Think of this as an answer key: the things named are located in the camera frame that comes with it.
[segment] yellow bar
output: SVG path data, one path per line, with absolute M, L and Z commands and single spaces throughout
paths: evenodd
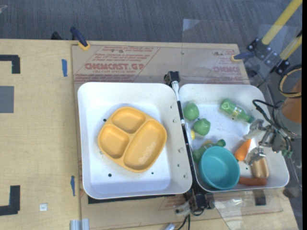
M 293 54 L 294 51 L 302 44 L 303 35 L 296 37 L 288 44 L 288 46 L 280 53 L 280 58 L 286 60 Z
M 303 0 L 292 0 L 289 5 L 285 8 L 283 13 L 279 16 L 274 25 L 269 29 L 266 35 L 262 38 L 262 43 L 269 45 L 276 34 L 281 30 L 283 25 L 290 19 L 298 7 L 302 4 Z

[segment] carrot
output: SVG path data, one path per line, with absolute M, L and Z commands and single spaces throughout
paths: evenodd
M 248 153 L 248 149 L 250 147 L 251 139 L 246 140 L 241 147 L 235 152 L 235 158 L 239 161 L 243 161 Z
M 248 186 L 264 186 L 267 183 L 266 178 L 249 178 L 240 176 L 239 183 Z

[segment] teal bowl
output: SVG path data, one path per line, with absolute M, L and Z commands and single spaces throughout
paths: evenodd
M 210 147 L 199 163 L 202 180 L 220 190 L 233 188 L 239 181 L 240 168 L 234 155 L 223 147 Z

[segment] table surface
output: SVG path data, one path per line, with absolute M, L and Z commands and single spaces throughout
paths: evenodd
M 90 44 L 178 47 L 177 43 Z M 69 229 L 71 220 L 82 218 L 72 45 L 76 41 L 0 39 L 1 55 L 21 59 L 20 74 L 12 74 L 11 62 L 0 61 L 0 86 L 14 86 L 14 112 L 0 113 L 0 207 L 9 204 L 11 185 L 21 188 L 20 211 L 0 216 L 0 229 Z M 67 77 L 63 77 L 62 59 L 67 60 Z M 221 218 L 193 220 L 191 229 L 228 229 L 234 221 L 257 224 L 259 229 L 297 229 L 289 200 L 283 194 L 280 199 L 280 212 L 226 219 L 228 226 Z M 47 211 L 39 210 L 43 203 Z M 163 230 L 167 225 L 129 229 Z

